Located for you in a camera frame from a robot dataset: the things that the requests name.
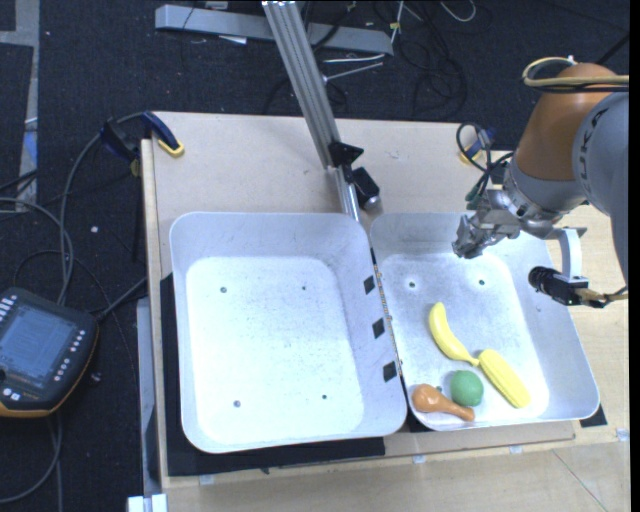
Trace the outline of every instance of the table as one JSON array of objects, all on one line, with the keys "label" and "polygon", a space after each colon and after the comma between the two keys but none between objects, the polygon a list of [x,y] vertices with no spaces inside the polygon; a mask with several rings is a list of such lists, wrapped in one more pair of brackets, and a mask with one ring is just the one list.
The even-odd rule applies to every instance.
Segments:
[{"label": "table", "polygon": [[[386,455],[304,467],[167,474],[162,381],[160,280],[171,272],[168,233],[190,211],[337,212],[335,181],[322,169],[303,118],[157,112],[183,142],[174,159],[142,145],[159,486],[169,510],[600,510],[630,507],[628,303],[571,310],[607,425],[550,422],[410,433],[385,438]],[[478,171],[457,156],[456,124],[338,119],[344,142],[362,147],[356,164],[381,188],[382,205],[365,212],[368,231],[384,212],[464,211]],[[609,219],[579,207],[566,223],[586,226],[583,273],[591,287],[624,284]],[[560,249],[549,243],[560,268]]]}]

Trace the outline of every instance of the touchscreen display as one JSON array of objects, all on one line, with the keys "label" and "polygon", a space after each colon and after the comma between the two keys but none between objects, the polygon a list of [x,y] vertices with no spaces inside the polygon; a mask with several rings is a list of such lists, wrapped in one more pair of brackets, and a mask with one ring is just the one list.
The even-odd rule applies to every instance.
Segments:
[{"label": "touchscreen display", "polygon": [[69,320],[21,305],[0,335],[0,365],[42,387],[75,329]]}]

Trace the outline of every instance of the yellow banana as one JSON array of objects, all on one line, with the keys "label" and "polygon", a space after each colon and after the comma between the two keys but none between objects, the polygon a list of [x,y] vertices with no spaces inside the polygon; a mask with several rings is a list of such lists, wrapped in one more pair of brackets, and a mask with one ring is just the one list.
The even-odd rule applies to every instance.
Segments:
[{"label": "yellow banana", "polygon": [[467,361],[473,366],[480,364],[480,361],[471,357],[464,345],[451,332],[447,322],[447,311],[442,302],[436,302],[429,311],[429,329],[438,347],[447,357],[456,361]]},{"label": "yellow banana", "polygon": [[500,354],[488,348],[482,351],[479,359],[484,374],[511,405],[520,408],[531,403],[531,395],[524,383]]}]

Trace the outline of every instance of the metal rod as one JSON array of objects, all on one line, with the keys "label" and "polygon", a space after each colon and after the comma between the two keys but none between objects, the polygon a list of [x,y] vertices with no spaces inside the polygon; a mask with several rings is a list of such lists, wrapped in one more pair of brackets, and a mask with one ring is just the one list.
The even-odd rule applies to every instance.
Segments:
[{"label": "metal rod", "polygon": [[376,62],[375,64],[369,64],[368,66],[363,66],[361,68],[351,69],[349,71],[345,71],[344,73],[337,73],[335,75],[326,76],[324,80],[325,82],[328,82],[329,80],[333,80],[334,78],[342,78],[343,76],[353,75],[355,73],[360,73],[361,71],[366,71],[367,69],[377,68],[382,65],[383,65],[383,62]]},{"label": "metal rod", "polygon": [[[320,161],[325,168],[333,167],[329,144],[340,142],[340,133],[300,12],[295,2],[262,2],[262,7]],[[359,222],[355,187],[344,179],[341,168],[336,169],[336,181],[344,213]]]}]

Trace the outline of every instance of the black carpet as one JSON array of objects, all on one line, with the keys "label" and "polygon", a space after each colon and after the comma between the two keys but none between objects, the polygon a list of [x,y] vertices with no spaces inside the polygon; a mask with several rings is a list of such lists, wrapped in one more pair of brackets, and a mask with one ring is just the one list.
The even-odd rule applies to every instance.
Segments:
[{"label": "black carpet", "polygon": [[16,0],[0,0],[0,31],[16,29]]},{"label": "black carpet", "polygon": [[11,77],[1,82],[0,186],[15,179],[20,171],[32,57],[30,46],[0,43],[0,73]]},{"label": "black carpet", "polygon": [[[58,196],[75,159],[112,116],[146,109],[299,115],[288,86],[271,94],[286,77],[275,44],[250,41],[243,46],[203,34],[158,32],[154,10],[164,3],[41,0],[38,190],[40,203],[52,212],[58,212]],[[340,16],[345,25],[372,23],[370,28],[386,30],[397,9],[395,2],[358,2],[344,17],[346,3],[318,2],[313,21],[331,23]],[[258,2],[230,4],[260,12]],[[336,116],[473,121],[494,127],[498,146],[512,149],[538,97],[519,81],[524,67],[541,57],[568,54],[596,61],[629,32],[629,0],[475,4],[476,17],[461,23],[439,2],[408,2],[429,23],[405,13],[395,57],[381,68],[332,81]],[[448,5],[460,17],[469,14],[467,2]],[[319,60],[344,56],[317,52]],[[628,44],[605,64],[628,73]],[[328,76],[358,65],[320,64]],[[4,88],[7,80],[0,80]],[[125,127],[135,136],[142,133],[137,121]],[[67,212],[79,262],[69,305],[100,310],[105,295],[114,300],[145,275],[144,240],[136,238],[135,229],[139,187],[127,163],[104,149],[90,151],[79,167]],[[55,298],[57,249],[55,227],[35,213],[0,222],[0,287],[13,283],[14,269],[25,258],[51,251],[29,259],[16,281]],[[142,492],[136,334],[135,302],[130,302],[103,325],[91,369],[96,378],[87,379],[93,385],[82,386],[63,408],[61,474],[67,511],[124,510],[126,498]],[[0,446],[1,499],[35,483],[52,450],[44,421],[0,422]],[[52,478],[2,510],[55,510],[56,499]]]}]

